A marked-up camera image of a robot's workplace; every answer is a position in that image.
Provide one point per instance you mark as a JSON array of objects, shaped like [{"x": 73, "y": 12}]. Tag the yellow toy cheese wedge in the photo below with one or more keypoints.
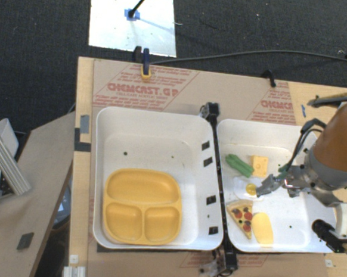
[{"x": 259, "y": 166}]

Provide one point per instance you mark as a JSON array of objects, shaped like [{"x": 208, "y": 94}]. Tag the white plastic tray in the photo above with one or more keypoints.
[
  {"x": 290, "y": 215},
  {"x": 149, "y": 145}
]

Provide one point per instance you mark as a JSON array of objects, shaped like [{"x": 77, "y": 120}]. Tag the green toy beans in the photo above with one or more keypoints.
[{"x": 239, "y": 165}]

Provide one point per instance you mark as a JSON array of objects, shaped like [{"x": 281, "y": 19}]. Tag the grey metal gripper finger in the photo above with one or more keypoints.
[
  {"x": 267, "y": 185},
  {"x": 293, "y": 192}
]

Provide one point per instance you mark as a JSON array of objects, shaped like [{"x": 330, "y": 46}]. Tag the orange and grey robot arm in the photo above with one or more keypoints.
[{"x": 344, "y": 139}]

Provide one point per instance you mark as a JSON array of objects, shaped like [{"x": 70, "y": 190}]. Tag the thin black and white rod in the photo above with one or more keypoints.
[{"x": 220, "y": 183}]

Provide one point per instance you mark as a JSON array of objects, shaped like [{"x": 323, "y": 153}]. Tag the toy pizza slice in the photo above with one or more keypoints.
[{"x": 242, "y": 216}]

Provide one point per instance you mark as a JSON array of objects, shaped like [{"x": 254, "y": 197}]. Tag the white and yellow fried egg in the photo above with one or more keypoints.
[{"x": 245, "y": 189}]

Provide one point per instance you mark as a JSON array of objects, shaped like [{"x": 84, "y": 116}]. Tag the black cylinder on white bracket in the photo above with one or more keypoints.
[{"x": 327, "y": 232}]

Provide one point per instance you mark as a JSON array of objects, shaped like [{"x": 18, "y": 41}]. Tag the brown cardboard board, red print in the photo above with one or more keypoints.
[{"x": 165, "y": 89}]

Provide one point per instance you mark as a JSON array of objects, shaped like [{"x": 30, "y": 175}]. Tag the pale yellow oval toy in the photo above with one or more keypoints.
[{"x": 262, "y": 228}]

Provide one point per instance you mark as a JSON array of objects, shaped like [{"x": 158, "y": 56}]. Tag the yellow divided plate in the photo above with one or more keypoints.
[{"x": 141, "y": 204}]

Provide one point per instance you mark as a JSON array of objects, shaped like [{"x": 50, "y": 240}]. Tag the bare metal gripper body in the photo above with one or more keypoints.
[{"x": 303, "y": 179}]

